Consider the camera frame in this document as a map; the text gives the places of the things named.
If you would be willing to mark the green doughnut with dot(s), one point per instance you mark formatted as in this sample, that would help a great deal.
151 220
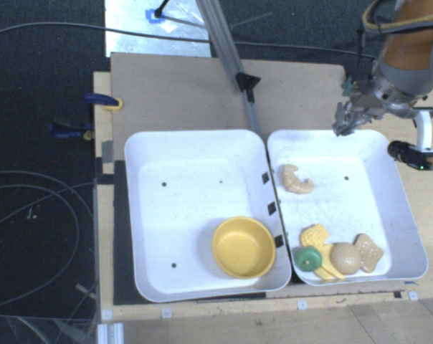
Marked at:
308 258

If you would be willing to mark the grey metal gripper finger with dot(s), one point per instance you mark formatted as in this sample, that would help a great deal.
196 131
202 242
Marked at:
356 122
340 118

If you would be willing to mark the yellow corn piece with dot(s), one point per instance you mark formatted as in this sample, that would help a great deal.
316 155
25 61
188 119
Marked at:
312 235

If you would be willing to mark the beige biscuit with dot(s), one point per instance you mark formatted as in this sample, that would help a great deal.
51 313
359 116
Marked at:
370 253

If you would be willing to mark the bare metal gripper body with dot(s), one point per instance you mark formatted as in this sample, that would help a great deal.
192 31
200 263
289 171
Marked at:
378 102

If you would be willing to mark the white plastic tray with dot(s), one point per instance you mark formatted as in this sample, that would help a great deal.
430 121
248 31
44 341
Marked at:
188 206
342 199

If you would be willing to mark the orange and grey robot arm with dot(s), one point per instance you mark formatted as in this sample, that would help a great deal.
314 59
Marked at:
413 38

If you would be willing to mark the brown cardboard board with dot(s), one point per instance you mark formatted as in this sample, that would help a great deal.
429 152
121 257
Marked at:
180 95

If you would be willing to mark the black cylinder on white bracket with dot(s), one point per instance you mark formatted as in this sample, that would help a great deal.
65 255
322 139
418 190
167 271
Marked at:
422 134

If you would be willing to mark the beige round bread bun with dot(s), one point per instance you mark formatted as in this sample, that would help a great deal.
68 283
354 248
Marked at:
346 258

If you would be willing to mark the beige croissant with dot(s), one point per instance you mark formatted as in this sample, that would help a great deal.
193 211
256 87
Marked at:
292 183

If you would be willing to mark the yellow banana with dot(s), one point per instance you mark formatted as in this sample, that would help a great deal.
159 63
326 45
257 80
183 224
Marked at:
327 260

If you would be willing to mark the yellow bowl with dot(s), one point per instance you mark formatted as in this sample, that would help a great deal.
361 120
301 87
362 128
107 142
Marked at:
243 248

